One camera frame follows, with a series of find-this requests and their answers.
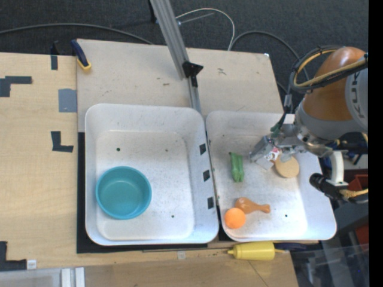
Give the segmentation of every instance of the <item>blue and yellow clamp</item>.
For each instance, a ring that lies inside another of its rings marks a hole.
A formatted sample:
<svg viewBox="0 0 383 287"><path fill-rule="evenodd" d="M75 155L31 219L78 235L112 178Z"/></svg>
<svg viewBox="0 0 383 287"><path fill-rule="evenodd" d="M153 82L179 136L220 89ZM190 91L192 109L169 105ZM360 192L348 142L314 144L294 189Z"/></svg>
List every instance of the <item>blue and yellow clamp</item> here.
<svg viewBox="0 0 383 287"><path fill-rule="evenodd" d="M85 71L88 71L92 67L92 65L87 60L83 49L80 47L80 45L75 39L71 41L71 47L77 55L77 63L79 64L79 66Z"/></svg>

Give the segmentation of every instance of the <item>yellow rolling pin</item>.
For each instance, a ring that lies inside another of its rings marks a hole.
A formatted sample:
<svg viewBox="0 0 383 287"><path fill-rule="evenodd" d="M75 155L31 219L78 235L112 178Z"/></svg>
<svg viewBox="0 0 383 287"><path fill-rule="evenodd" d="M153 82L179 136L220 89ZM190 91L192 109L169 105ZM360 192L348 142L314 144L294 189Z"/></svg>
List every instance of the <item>yellow rolling pin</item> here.
<svg viewBox="0 0 383 287"><path fill-rule="evenodd" d="M233 249L227 251L235 259L246 259L253 261L270 261L274 259L275 252L284 252L274 248L273 242L248 242L234 245Z"/></svg>

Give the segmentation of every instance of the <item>teal bowl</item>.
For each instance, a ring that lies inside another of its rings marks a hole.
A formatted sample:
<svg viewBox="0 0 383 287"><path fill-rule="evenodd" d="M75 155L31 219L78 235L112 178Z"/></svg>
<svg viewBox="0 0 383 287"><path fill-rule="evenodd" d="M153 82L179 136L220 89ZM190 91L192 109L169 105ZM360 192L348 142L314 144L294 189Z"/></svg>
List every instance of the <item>teal bowl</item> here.
<svg viewBox="0 0 383 287"><path fill-rule="evenodd" d="M140 171L126 166L114 167L98 179L96 199L109 216L132 219L148 208L151 186Z"/></svg>

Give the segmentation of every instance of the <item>round wooden disc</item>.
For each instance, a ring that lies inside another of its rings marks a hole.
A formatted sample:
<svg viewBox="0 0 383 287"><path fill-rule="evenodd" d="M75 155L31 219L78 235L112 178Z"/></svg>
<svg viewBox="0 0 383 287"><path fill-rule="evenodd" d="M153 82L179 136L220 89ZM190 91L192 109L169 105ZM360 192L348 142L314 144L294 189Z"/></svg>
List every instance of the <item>round wooden disc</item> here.
<svg viewBox="0 0 383 287"><path fill-rule="evenodd" d="M285 163L281 162L280 158L278 157L275 160L275 170L283 178L293 178L299 173L299 163L295 157L291 157L291 159Z"/></svg>

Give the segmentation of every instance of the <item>orange ball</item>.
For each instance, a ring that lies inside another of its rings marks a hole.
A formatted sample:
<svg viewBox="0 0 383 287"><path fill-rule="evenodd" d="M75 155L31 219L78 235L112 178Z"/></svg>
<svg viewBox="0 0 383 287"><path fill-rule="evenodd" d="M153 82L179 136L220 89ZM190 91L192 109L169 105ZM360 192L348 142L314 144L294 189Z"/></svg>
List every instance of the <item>orange ball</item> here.
<svg viewBox="0 0 383 287"><path fill-rule="evenodd" d="M224 216L225 223L229 228L240 228L246 222L246 215L240 208L230 208Z"/></svg>

